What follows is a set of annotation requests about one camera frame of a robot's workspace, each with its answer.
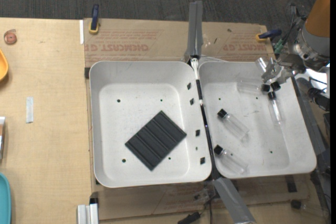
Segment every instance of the black cable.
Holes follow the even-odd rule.
[[[331,197],[328,195],[328,194],[324,194],[326,197],[328,197],[329,198],[329,200],[331,201]]]
[[[209,211],[210,211],[210,224],[213,224],[212,208],[211,208],[212,199],[209,202]]]
[[[292,13],[292,21],[290,23],[290,28],[288,33],[282,38],[282,45],[286,44],[286,41],[291,33],[291,31],[293,30],[295,23],[294,23],[294,18],[295,18],[295,13]]]

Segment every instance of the glass vial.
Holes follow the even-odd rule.
[[[327,219],[329,216],[328,210],[322,208],[321,205],[311,203],[308,204],[299,200],[292,200],[290,205],[293,209],[301,210],[302,212],[306,212],[317,217],[322,217],[324,219]]]
[[[238,174],[246,173],[248,164],[238,157],[237,154],[232,153],[228,149],[223,149],[219,145],[214,148],[214,152],[220,158],[222,164],[232,172]]]
[[[280,125],[285,121],[285,117],[281,111],[279,101],[275,95],[275,92],[268,93],[268,109],[271,114],[272,121],[275,125]]]
[[[249,129],[235,116],[227,113],[224,109],[221,109],[217,113],[218,117],[223,121],[224,125],[242,142],[247,140],[247,133]]]
[[[261,94],[267,93],[270,85],[261,84],[257,79],[239,78],[237,90],[244,93]]]

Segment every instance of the wooden table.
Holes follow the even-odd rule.
[[[78,20],[0,18],[0,35],[17,31],[17,43],[0,48],[9,74],[0,82],[6,117],[0,172],[12,192],[12,224],[76,223],[76,207],[91,195],[84,49]],[[34,121],[26,123],[26,98]],[[311,200],[317,195],[310,186]],[[291,210],[288,202],[249,207],[258,223],[323,223]],[[105,223],[177,223],[187,214],[119,219]],[[209,223],[206,211],[198,223]],[[233,223],[214,210],[214,223]]]

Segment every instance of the black rubber mat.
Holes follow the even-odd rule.
[[[125,146],[149,170],[153,170],[185,137],[186,133],[160,111]]]

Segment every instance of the black vial cap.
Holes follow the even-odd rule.
[[[275,100],[277,98],[275,92],[269,92],[267,95],[269,100]]]
[[[221,109],[217,115],[223,119],[227,115],[227,112],[224,109]]]
[[[301,209],[302,206],[302,202],[298,201],[298,200],[292,200],[290,202],[290,206],[294,209]]]
[[[271,87],[272,87],[273,91],[278,91],[278,90],[281,89],[281,86],[277,81],[271,83]]]
[[[89,204],[98,204],[98,198],[90,198]]]
[[[268,84],[262,84],[261,85],[261,91],[263,91],[263,92],[268,92],[270,88],[271,88],[271,86],[268,85]]]
[[[217,145],[215,148],[214,148],[214,152],[217,154],[217,155],[220,155],[223,151],[223,148],[220,146],[220,145]]]

